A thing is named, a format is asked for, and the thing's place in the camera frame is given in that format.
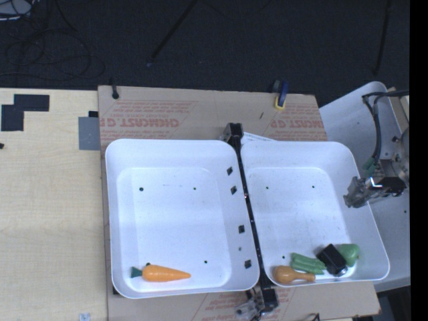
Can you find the black cylinder on white bracket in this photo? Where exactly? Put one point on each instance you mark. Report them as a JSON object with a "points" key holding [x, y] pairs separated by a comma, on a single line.
{"points": [[394, 186]]}

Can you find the black box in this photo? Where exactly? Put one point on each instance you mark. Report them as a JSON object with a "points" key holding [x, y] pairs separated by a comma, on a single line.
{"points": [[331, 259]]}

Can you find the green pepper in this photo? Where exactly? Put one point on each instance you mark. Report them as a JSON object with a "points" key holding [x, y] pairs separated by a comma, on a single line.
{"points": [[350, 252]]}

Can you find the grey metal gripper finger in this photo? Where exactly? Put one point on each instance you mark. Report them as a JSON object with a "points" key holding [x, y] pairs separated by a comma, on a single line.
{"points": [[353, 200], [357, 184]]}

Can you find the brown cardboard board red print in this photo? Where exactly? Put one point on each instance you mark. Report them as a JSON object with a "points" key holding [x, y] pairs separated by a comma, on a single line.
{"points": [[160, 119]]}

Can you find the orange carrot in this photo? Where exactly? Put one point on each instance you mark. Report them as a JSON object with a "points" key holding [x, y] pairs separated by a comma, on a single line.
{"points": [[164, 273]]}

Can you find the green bean pods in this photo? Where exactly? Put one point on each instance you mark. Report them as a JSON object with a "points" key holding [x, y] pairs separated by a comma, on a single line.
{"points": [[306, 263]]}

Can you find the orange gourd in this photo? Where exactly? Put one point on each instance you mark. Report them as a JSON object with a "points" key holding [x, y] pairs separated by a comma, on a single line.
{"points": [[284, 274]]}

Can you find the thin black rod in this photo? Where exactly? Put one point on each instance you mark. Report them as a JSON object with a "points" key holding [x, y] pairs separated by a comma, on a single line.
{"points": [[248, 202]]}

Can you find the white plastic tray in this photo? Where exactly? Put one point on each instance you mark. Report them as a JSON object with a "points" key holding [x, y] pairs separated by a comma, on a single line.
{"points": [[301, 212], [177, 219]]}

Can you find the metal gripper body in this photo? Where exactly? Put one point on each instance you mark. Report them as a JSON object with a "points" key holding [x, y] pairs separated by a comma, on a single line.
{"points": [[391, 169]]}

